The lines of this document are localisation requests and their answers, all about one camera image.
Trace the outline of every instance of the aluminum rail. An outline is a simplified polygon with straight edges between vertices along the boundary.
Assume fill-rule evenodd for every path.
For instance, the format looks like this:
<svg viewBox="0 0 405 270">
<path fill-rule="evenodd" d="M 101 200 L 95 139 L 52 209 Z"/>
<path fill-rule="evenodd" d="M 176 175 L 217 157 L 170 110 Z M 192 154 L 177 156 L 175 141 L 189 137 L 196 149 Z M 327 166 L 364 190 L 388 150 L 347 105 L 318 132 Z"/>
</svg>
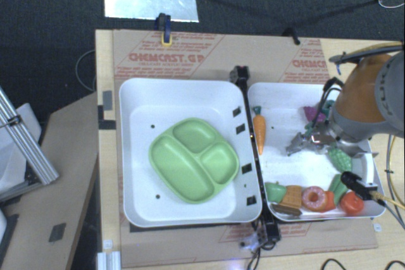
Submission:
<svg viewBox="0 0 405 270">
<path fill-rule="evenodd" d="M 58 172 L 47 160 L 39 144 L 21 120 L 12 103 L 0 87 L 0 125 L 7 129 L 11 138 L 27 159 L 29 165 L 43 185 L 59 177 Z"/>
</svg>

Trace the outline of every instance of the toy food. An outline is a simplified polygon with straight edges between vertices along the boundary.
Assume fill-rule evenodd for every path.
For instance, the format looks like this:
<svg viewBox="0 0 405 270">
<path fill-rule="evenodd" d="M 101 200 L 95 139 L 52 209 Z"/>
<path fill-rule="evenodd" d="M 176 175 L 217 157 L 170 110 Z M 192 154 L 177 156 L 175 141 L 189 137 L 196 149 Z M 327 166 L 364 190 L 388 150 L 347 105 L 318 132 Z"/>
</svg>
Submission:
<svg viewBox="0 0 405 270">
<path fill-rule="evenodd" d="M 342 180 L 340 180 L 340 174 L 335 175 L 330 186 L 329 191 L 333 192 L 334 198 L 333 202 L 337 206 L 339 204 L 340 198 L 348 191 L 349 189 L 346 187 Z"/>
<path fill-rule="evenodd" d="M 218 194 L 237 175 L 239 157 L 209 123 L 187 118 L 152 142 L 149 162 L 182 200 L 200 204 Z"/>
<path fill-rule="evenodd" d="M 293 216 L 300 216 L 302 212 L 298 208 L 292 208 L 287 206 L 281 206 L 277 204 L 271 204 L 272 208 L 276 212 L 281 212 L 282 214 L 288 214 Z"/>
<path fill-rule="evenodd" d="M 318 108 L 309 107 L 309 106 L 304 107 L 305 117 L 308 121 L 313 121 L 317 112 L 318 112 Z M 326 116 L 323 113 L 319 113 L 318 118 L 316 119 L 316 122 L 321 123 L 322 121 L 325 120 L 325 118 L 326 118 Z"/>
<path fill-rule="evenodd" d="M 256 114 L 253 118 L 254 134 L 256 136 L 256 143 L 258 145 L 259 155 L 263 153 L 266 139 L 266 120 L 260 115 L 261 106 L 253 107 L 253 111 Z"/>
<path fill-rule="evenodd" d="M 287 206 L 292 208 L 301 208 L 301 186 L 286 186 L 287 192 L 283 200 L 281 201 L 281 206 Z"/>
<path fill-rule="evenodd" d="M 279 203 L 285 196 L 287 188 L 279 185 L 278 183 L 266 182 L 265 183 L 267 199 L 270 202 Z"/>
<path fill-rule="evenodd" d="M 310 211 L 320 212 L 325 209 L 328 197 L 321 187 L 311 186 L 302 192 L 302 205 Z"/>
<path fill-rule="evenodd" d="M 328 212 L 328 211 L 331 211 L 332 209 L 336 208 L 335 194 L 333 192 L 330 192 L 329 190 L 327 190 L 325 192 L 325 195 L 327 196 L 327 204 L 326 204 L 325 208 L 320 212 Z"/>
<path fill-rule="evenodd" d="M 342 150 L 333 147 L 328 150 L 333 166 L 340 172 L 352 171 L 352 159 Z"/>
<path fill-rule="evenodd" d="M 348 192 L 340 201 L 340 207 L 348 215 L 356 215 L 365 207 L 365 202 L 354 192 Z"/>
</svg>

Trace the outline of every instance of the toy carrot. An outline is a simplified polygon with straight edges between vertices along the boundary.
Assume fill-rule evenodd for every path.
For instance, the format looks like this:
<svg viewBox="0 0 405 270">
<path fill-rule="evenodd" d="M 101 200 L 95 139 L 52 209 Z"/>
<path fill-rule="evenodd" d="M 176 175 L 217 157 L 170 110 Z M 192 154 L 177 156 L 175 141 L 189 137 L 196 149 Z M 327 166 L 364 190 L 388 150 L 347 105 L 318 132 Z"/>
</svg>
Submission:
<svg viewBox="0 0 405 270">
<path fill-rule="evenodd" d="M 266 120 L 260 115 L 261 106 L 255 106 L 252 109 L 256 114 L 253 118 L 253 128 L 256 135 L 256 144 L 258 145 L 259 155 L 261 155 L 263 153 L 263 147 L 265 146 Z"/>
</svg>

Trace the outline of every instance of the toy tomato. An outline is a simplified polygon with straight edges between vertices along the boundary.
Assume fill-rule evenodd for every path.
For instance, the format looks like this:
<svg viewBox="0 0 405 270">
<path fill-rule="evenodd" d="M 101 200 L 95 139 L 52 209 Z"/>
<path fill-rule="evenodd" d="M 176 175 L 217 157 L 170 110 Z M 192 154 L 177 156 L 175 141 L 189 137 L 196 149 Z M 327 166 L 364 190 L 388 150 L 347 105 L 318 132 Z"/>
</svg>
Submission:
<svg viewBox="0 0 405 270">
<path fill-rule="evenodd" d="M 365 202 L 354 192 L 348 192 L 340 200 L 340 206 L 348 215 L 358 214 L 365 207 Z"/>
</svg>

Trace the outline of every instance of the green toy vegetable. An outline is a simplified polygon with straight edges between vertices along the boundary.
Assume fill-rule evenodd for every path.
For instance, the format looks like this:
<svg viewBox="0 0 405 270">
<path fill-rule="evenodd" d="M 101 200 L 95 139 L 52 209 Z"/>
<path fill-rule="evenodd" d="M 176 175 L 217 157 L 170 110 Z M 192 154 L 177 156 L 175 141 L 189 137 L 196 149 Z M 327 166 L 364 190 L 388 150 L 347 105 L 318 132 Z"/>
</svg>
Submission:
<svg viewBox="0 0 405 270">
<path fill-rule="evenodd" d="M 328 155 L 333 166 L 340 172 L 352 171 L 352 159 L 345 152 L 338 148 L 331 148 L 328 151 Z"/>
<path fill-rule="evenodd" d="M 287 188 L 279 185 L 278 183 L 266 182 L 265 183 L 267 199 L 270 202 L 281 202 L 287 192 Z"/>
<path fill-rule="evenodd" d="M 338 174 L 334 176 L 328 190 L 333 192 L 333 194 L 335 195 L 333 201 L 337 206 L 342 196 L 348 191 L 348 188 L 344 183 L 342 183 L 342 181 L 340 180 L 340 174 Z"/>
</svg>

